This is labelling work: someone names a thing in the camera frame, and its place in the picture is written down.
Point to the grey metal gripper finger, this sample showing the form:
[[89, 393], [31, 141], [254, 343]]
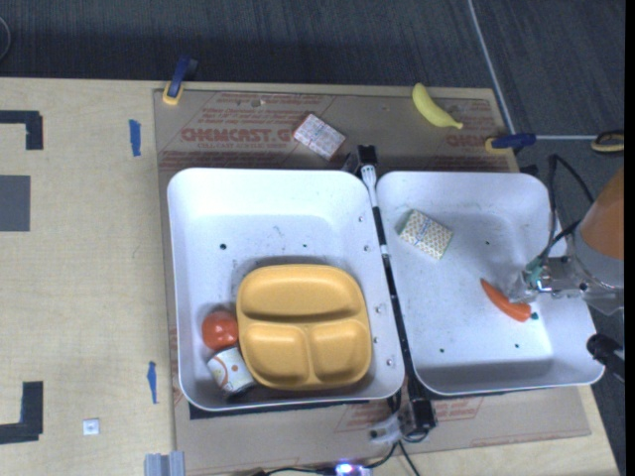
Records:
[[538, 290], [517, 285]]

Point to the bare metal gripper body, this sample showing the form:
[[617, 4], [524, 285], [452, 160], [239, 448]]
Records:
[[565, 273]]

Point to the orange carrot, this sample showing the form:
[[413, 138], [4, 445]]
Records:
[[501, 301]]

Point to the white plastic tray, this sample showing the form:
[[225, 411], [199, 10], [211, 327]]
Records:
[[466, 325], [278, 206]]

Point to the white carton with yellow pattern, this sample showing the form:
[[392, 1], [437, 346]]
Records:
[[425, 233]]

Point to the yellow banana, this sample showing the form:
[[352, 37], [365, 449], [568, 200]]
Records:
[[432, 109]]

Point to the orange divided plate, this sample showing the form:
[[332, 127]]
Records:
[[302, 325]]

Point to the white can with orange print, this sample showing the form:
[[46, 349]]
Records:
[[230, 371]]

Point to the orange tomato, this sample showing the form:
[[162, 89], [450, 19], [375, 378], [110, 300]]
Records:
[[219, 329]]

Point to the brown cardboard board red print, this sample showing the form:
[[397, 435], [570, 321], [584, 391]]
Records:
[[248, 132]]

